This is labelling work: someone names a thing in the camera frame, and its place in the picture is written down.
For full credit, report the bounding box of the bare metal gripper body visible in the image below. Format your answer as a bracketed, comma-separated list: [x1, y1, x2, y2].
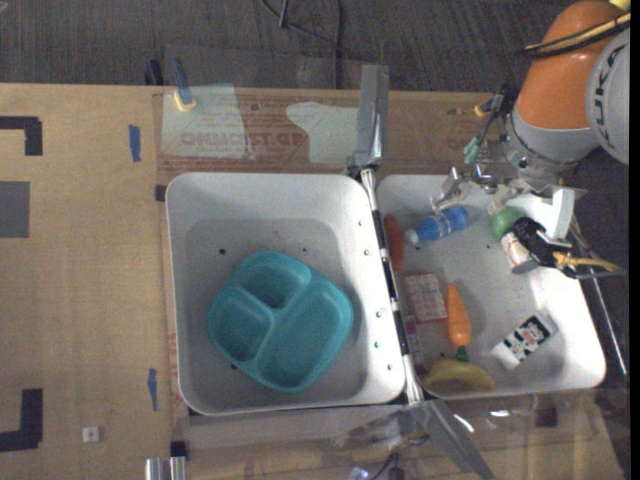
[471, 136, 540, 192]

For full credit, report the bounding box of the green round toy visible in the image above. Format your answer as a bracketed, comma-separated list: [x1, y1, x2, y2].
[489, 207, 525, 240]

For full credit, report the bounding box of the blue plastic bottle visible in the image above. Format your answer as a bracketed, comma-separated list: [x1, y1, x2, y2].
[403, 205, 472, 246]

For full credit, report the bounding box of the small white can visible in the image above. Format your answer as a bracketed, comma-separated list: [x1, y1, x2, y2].
[500, 231, 540, 275]

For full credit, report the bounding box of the brown toy sausage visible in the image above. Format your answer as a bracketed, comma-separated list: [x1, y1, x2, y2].
[382, 213, 407, 274]

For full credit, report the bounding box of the white plastic tray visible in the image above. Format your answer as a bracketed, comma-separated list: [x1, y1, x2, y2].
[374, 173, 608, 401]
[164, 171, 407, 417]

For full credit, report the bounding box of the orange and white packet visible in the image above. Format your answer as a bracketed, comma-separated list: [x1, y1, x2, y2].
[402, 271, 449, 325]

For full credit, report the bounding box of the orange toy carrot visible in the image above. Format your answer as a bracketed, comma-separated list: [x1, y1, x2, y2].
[445, 282, 473, 364]

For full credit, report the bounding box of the white carton with cow print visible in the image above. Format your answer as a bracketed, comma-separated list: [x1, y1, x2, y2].
[489, 313, 559, 372]

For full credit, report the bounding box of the pink and white carton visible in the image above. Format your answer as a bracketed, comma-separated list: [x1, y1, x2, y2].
[401, 312, 427, 375]

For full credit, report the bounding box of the brown cardboard board red print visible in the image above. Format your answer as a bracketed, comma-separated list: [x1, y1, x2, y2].
[151, 86, 621, 453]

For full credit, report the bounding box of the yellow banana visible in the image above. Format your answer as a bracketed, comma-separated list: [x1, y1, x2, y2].
[421, 357, 497, 395]

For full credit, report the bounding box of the teal divided plate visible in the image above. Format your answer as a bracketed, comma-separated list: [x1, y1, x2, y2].
[205, 249, 356, 395]

